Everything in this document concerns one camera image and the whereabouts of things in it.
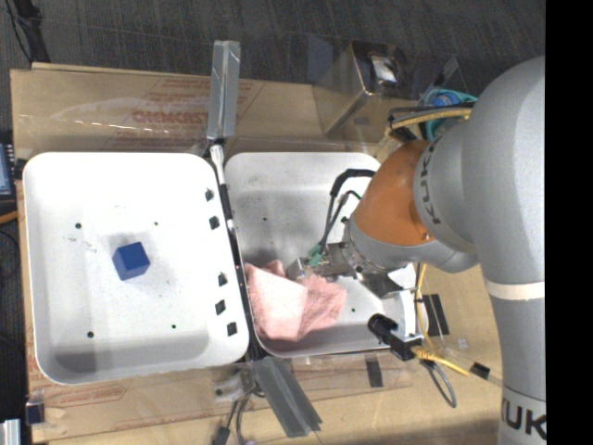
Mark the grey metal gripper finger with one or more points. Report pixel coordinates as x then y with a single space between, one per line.
296 267

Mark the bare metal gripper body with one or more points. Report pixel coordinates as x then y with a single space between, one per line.
340 262

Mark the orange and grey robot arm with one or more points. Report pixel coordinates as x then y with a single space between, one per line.
509 179

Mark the pink cloth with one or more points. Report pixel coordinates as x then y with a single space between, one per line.
287 308

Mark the white plastic tray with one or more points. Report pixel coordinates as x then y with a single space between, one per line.
287 202
139 322

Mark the thin black and white rod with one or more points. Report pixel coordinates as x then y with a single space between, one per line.
228 211

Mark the blue cube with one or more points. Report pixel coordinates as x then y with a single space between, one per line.
131 261

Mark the brown cardboard board red print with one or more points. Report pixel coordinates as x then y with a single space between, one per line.
92 100

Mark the black cylinder on white bracket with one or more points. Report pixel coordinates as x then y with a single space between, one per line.
403 318

